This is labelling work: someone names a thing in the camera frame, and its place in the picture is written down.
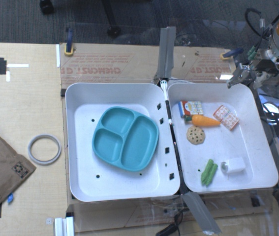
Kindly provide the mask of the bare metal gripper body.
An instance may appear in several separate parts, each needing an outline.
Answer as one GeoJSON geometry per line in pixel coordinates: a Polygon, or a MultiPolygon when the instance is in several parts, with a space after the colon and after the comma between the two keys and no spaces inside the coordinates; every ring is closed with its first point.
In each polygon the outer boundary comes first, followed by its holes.
{"type": "Polygon", "coordinates": [[[264,71],[269,74],[279,73],[279,50],[260,49],[251,62],[252,70],[264,71]]]}

